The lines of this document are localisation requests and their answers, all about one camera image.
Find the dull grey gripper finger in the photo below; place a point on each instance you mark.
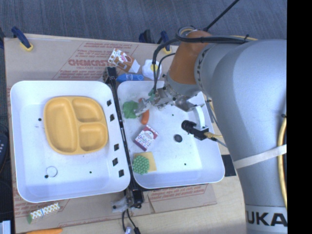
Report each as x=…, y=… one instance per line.
x=147, y=104
x=139, y=109

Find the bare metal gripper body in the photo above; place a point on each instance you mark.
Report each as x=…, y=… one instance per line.
x=170, y=101

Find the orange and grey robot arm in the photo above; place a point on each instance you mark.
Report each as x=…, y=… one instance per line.
x=243, y=101

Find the orange sausage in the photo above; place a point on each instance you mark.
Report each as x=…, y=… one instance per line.
x=145, y=118

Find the green broccoli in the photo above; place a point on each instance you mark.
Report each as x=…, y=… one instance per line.
x=129, y=110

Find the pink and white carton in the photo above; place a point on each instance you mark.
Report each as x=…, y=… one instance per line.
x=145, y=138

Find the blue bottle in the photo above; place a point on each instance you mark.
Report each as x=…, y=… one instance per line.
x=129, y=77

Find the small black oval disc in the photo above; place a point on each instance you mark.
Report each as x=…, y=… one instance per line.
x=178, y=138

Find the brown and white carton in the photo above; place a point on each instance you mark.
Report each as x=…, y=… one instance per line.
x=123, y=60

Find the yellow flat square slice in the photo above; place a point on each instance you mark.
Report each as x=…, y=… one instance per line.
x=152, y=161

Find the green grapes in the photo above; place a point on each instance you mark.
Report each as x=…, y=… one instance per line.
x=141, y=165

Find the white plastic tray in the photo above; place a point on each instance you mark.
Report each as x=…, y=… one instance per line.
x=73, y=179
x=180, y=160

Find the yellow divided plate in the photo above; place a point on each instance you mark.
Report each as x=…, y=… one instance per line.
x=73, y=125

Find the brown cardboard board red print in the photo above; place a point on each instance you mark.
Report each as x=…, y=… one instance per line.
x=56, y=57

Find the black cylinder on white bracket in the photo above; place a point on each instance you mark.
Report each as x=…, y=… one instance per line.
x=193, y=129

